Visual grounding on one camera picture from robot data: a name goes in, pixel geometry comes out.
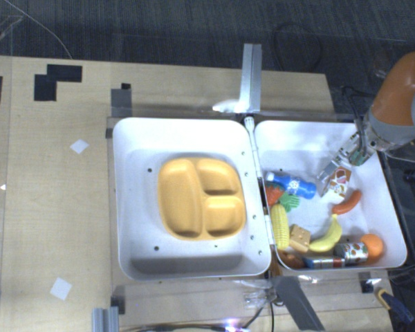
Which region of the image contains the white carton with red print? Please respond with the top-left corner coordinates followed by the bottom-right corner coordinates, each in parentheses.
top-left (326, 166), bottom-right (353, 199)

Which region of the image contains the yellow divided plate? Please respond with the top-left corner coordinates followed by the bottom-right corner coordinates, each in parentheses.
top-left (157, 157), bottom-right (247, 241)

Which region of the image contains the yellow banana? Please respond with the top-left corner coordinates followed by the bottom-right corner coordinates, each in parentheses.
top-left (308, 213), bottom-right (344, 254)

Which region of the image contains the white plastic tray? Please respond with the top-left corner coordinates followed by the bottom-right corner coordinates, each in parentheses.
top-left (254, 120), bottom-right (408, 273)
top-left (112, 117), bottom-right (273, 282)

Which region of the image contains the orange fruit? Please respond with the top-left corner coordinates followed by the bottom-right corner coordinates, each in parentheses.
top-left (360, 233), bottom-right (385, 266)

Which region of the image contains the yellow corn cob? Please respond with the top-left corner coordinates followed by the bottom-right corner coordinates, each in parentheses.
top-left (270, 203), bottom-right (291, 250)

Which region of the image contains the orange sausage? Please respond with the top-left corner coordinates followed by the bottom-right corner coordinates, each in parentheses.
top-left (331, 189), bottom-right (363, 216)

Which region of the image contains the tan biscuit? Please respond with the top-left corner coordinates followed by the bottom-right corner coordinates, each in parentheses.
top-left (288, 223), bottom-right (312, 254)

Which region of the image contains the silver can with red print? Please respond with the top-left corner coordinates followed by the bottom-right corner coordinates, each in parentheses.
top-left (333, 241), bottom-right (370, 266)

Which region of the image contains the blue plastic bottle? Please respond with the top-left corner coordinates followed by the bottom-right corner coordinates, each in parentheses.
top-left (265, 172), bottom-right (317, 201)

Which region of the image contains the orange carrot with green top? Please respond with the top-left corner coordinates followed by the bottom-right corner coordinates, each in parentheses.
top-left (264, 181), bottom-right (301, 213)

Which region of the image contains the brown bread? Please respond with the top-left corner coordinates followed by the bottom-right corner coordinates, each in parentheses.
top-left (278, 250), bottom-right (306, 270)

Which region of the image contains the blue and red can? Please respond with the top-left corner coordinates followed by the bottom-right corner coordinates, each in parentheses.
top-left (302, 256), bottom-right (347, 270)

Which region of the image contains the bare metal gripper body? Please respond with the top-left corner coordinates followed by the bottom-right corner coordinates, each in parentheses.
top-left (333, 129), bottom-right (380, 168)

